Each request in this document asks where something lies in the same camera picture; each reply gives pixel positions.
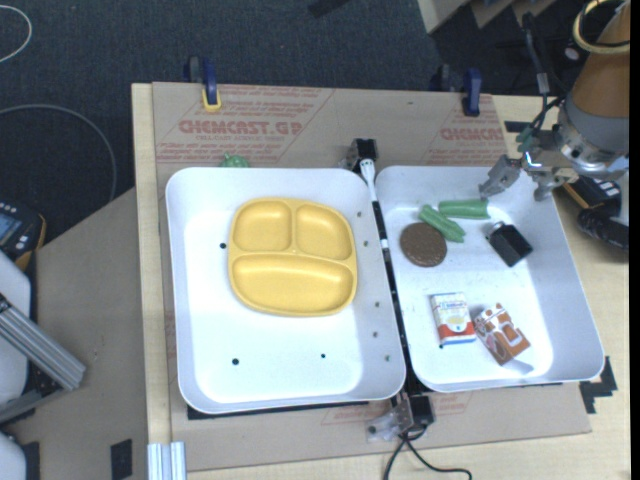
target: white tray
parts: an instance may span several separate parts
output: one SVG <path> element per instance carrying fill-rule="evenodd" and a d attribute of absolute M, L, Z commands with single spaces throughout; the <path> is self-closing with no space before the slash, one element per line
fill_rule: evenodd
<path fill-rule="evenodd" d="M 353 302 L 322 317 L 282 317 L 242 305 L 225 244 L 246 201 L 292 197 L 331 206 L 351 225 L 358 286 Z M 342 169 L 193 167 L 166 188 L 178 382 L 210 414 L 385 399 L 405 363 L 375 217 L 364 182 Z"/>
<path fill-rule="evenodd" d="M 447 242 L 443 263 L 412 264 L 400 233 L 422 205 L 478 198 L 485 167 L 389 167 L 376 179 L 398 288 L 412 369 L 427 387 L 453 392 L 577 381 L 597 376 L 604 352 L 552 198 L 533 199 L 527 176 L 489 202 L 491 220 L 455 219 L 464 243 Z M 487 242 L 493 223 L 513 224 L 533 252 L 509 268 Z M 463 292 L 471 313 L 501 303 L 531 343 L 507 367 L 484 345 L 440 347 L 429 295 Z"/>

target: black wire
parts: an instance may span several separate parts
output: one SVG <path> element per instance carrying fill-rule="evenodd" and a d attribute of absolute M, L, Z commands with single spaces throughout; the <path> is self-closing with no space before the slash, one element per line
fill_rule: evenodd
<path fill-rule="evenodd" d="M 467 475 L 467 478 L 469 480 L 473 480 L 473 475 L 471 474 L 471 471 L 469 471 L 468 469 L 464 469 L 464 468 L 437 468 L 432 464 L 429 464 L 424 457 L 422 457 L 422 455 L 420 455 L 418 453 L 418 450 L 416 450 L 413 445 L 411 444 L 410 440 L 403 440 L 403 442 L 409 447 L 409 449 L 413 452 L 413 454 L 418 457 L 418 460 L 420 462 L 422 462 L 422 464 L 424 464 L 426 467 L 428 467 L 430 470 L 435 471 L 436 473 L 464 473 L 465 475 Z"/>
<path fill-rule="evenodd" d="M 413 430 L 408 430 L 407 432 L 404 432 L 402 434 L 400 434 L 400 443 L 398 443 L 398 446 L 396 447 L 396 449 L 393 451 L 393 454 L 391 455 L 391 457 L 389 457 L 389 460 L 387 461 L 387 465 L 384 468 L 384 474 L 382 476 L 382 480 L 389 480 L 389 475 L 391 474 L 391 467 L 393 466 L 394 461 L 396 460 L 396 457 L 398 456 L 398 454 L 400 453 L 400 451 L 402 450 L 402 448 L 404 447 L 404 445 L 406 444 L 409 447 L 409 450 L 411 450 L 413 452 L 413 454 L 418 458 L 418 460 L 424 464 L 427 468 L 429 468 L 432 471 L 435 471 L 436 473 L 464 473 L 467 475 L 468 480 L 473 480 L 473 476 L 471 475 L 471 472 L 467 469 L 463 469 L 463 468 L 451 468 L 451 469 L 445 469 L 445 468 L 438 468 L 432 464 L 429 464 L 429 462 L 427 462 L 425 460 L 425 458 L 420 455 L 420 453 L 418 452 L 418 450 L 416 450 L 413 445 L 411 444 L 411 441 L 415 441 L 416 439 L 420 439 L 425 432 L 427 431 L 427 426 L 423 425 L 421 427 L 418 427 L 417 429 L 413 429 Z"/>
<path fill-rule="evenodd" d="M 544 38 L 541 37 L 540 31 L 533 19 L 533 15 L 528 12 L 522 17 L 523 28 L 525 33 L 525 46 L 527 52 L 536 69 L 536 73 L 545 73 L 549 79 L 555 83 L 563 94 L 569 92 L 565 83 L 560 79 L 553 69 L 551 58 L 545 46 Z"/>
<path fill-rule="evenodd" d="M 549 110 L 551 110 L 553 107 L 555 107 L 556 105 L 559 105 L 560 102 L 562 102 L 564 98 L 562 97 L 557 97 L 554 98 L 553 100 L 551 100 L 550 102 L 546 102 L 546 98 L 543 98 L 543 106 L 542 106 L 542 110 L 540 111 L 540 113 L 533 119 L 533 121 L 531 121 L 531 128 L 535 133 L 538 133 L 541 129 L 542 129 L 542 125 L 544 124 L 544 120 L 547 117 L 547 112 Z"/>

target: yellow divided plate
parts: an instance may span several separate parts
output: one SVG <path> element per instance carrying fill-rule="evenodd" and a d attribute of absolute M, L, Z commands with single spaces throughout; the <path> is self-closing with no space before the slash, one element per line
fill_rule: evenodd
<path fill-rule="evenodd" d="M 351 226 L 335 209 L 302 199 L 260 198 L 234 215 L 229 279 L 250 308 L 331 315 L 351 303 L 357 277 Z"/>

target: dark carpet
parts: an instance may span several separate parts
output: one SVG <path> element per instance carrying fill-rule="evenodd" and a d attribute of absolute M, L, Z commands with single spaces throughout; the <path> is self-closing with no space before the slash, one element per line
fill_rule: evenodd
<path fill-rule="evenodd" d="M 588 0 L 560 0 L 536 20 L 567 83 L 579 66 L 561 53 Z M 461 87 L 469 67 L 483 91 L 535 94 L 522 31 L 507 9 L 482 30 L 463 7 L 433 34 L 416 0 L 0 0 L 24 11 L 33 37 L 0 62 L 0 196 L 48 222 L 48 240 L 134 185 L 130 87 L 180 81 L 189 55 L 214 60 L 218 81 L 427 90 L 438 67 Z M 26 24 L 0 9 L 0 58 Z M 92 126 L 104 134 L 117 166 Z"/>

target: blue clamp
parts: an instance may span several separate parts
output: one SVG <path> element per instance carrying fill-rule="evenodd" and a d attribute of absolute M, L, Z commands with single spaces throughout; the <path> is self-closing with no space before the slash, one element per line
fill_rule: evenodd
<path fill-rule="evenodd" d="M 191 56 L 184 65 L 184 79 L 187 82 L 202 84 L 202 103 L 205 110 L 215 112 L 220 110 L 222 101 L 216 83 L 216 70 L 213 62 L 206 57 L 202 59 Z"/>
<path fill-rule="evenodd" d="M 467 96 L 462 98 L 462 110 L 466 116 L 480 115 L 480 87 L 482 85 L 482 76 L 476 68 L 469 68 L 463 78 L 464 90 Z"/>

